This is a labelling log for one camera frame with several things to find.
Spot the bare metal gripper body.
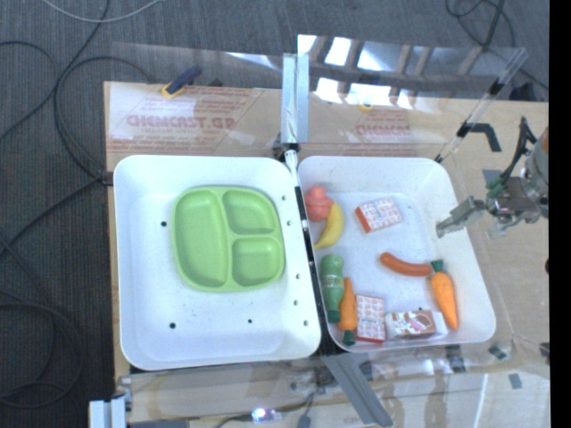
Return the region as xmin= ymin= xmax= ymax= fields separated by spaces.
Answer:
xmin=490 ymin=177 xmax=550 ymax=225

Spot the white plastic tray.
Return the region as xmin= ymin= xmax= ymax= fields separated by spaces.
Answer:
xmin=296 ymin=154 xmax=498 ymax=354
xmin=112 ymin=153 xmax=323 ymax=372

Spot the orange sausage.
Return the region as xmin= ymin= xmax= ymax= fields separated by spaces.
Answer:
xmin=379 ymin=251 xmax=434 ymax=278

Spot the large orange carrot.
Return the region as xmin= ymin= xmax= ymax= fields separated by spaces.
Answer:
xmin=428 ymin=259 xmax=460 ymax=333

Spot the brown and white carton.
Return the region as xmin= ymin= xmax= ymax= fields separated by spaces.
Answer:
xmin=384 ymin=309 xmax=449 ymax=342

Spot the yellow banana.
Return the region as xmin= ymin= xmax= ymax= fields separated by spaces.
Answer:
xmin=312 ymin=200 xmax=346 ymax=251

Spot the salmon pink toy doughnut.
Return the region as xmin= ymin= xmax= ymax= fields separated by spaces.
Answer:
xmin=303 ymin=185 xmax=335 ymax=223

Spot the green bottle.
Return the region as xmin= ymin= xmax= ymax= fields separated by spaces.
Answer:
xmin=319 ymin=253 xmax=346 ymax=324

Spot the small orange carrot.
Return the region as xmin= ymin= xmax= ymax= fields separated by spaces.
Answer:
xmin=336 ymin=276 xmax=359 ymax=348

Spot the thin black and white rod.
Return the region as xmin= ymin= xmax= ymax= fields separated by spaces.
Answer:
xmin=284 ymin=148 xmax=335 ymax=357

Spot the brown cardboard board red print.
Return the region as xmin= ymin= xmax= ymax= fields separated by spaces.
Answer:
xmin=103 ymin=80 xmax=550 ymax=424

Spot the green divided plate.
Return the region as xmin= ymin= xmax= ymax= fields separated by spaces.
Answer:
xmin=170 ymin=185 xmax=287 ymax=293

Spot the black block with thin wires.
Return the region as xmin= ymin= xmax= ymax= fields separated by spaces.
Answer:
xmin=272 ymin=134 xmax=302 ymax=154

